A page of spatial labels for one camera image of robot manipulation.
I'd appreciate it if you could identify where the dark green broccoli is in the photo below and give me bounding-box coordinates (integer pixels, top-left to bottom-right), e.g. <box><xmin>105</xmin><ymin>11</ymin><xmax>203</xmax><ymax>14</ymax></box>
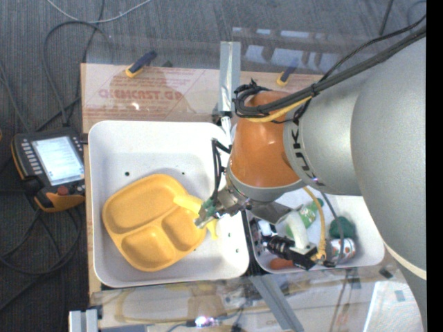
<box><xmin>328</xmin><ymin>215</ymin><xmax>356</xmax><ymax>239</ymax></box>

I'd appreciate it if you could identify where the green and white bottle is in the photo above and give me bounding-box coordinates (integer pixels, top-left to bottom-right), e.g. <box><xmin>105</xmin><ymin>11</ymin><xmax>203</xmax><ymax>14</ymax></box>
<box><xmin>285</xmin><ymin>198</ymin><xmax>325</xmax><ymax>230</ymax></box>

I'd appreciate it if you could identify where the white plastic tray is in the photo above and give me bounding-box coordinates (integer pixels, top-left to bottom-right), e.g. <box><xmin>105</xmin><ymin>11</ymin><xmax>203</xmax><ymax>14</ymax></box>
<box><xmin>246</xmin><ymin>184</ymin><xmax>386</xmax><ymax>275</ymax></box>
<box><xmin>87</xmin><ymin>120</ymin><xmax>251</xmax><ymax>288</ymax></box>

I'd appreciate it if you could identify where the yellow divided plate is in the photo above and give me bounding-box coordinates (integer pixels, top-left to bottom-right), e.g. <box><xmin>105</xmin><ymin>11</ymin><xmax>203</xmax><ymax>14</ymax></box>
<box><xmin>101</xmin><ymin>173</ymin><xmax>208</xmax><ymax>273</ymax></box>

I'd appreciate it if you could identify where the yellow banana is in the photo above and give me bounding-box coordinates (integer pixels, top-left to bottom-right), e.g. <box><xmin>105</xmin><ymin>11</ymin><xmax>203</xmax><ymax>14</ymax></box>
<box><xmin>172</xmin><ymin>194</ymin><xmax>220</xmax><ymax>241</ymax></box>

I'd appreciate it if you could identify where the white can with red print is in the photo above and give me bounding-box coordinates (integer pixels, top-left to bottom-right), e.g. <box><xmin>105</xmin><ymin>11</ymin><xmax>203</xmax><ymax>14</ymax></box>
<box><xmin>327</xmin><ymin>237</ymin><xmax>357</xmax><ymax>265</ymax></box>

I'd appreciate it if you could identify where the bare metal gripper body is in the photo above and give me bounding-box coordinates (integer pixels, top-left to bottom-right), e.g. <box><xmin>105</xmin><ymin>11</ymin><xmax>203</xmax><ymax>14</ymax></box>
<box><xmin>215</xmin><ymin>185</ymin><xmax>292</xmax><ymax>225</ymax></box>

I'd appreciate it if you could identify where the orange carrot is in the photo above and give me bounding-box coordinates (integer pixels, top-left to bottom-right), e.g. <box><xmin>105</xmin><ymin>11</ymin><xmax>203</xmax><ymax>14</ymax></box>
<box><xmin>269</xmin><ymin>257</ymin><xmax>296</xmax><ymax>270</ymax></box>

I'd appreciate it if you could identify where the black and white packet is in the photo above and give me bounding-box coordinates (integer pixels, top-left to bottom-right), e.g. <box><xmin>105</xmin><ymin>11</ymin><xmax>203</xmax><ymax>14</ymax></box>
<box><xmin>249</xmin><ymin>217</ymin><xmax>275</xmax><ymax>255</ymax></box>

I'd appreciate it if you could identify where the black cylinder on white bracket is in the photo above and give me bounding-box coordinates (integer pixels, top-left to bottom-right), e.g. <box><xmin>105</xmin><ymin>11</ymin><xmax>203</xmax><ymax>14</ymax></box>
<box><xmin>262</xmin><ymin>210</ymin><xmax>319</xmax><ymax>272</ymax></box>

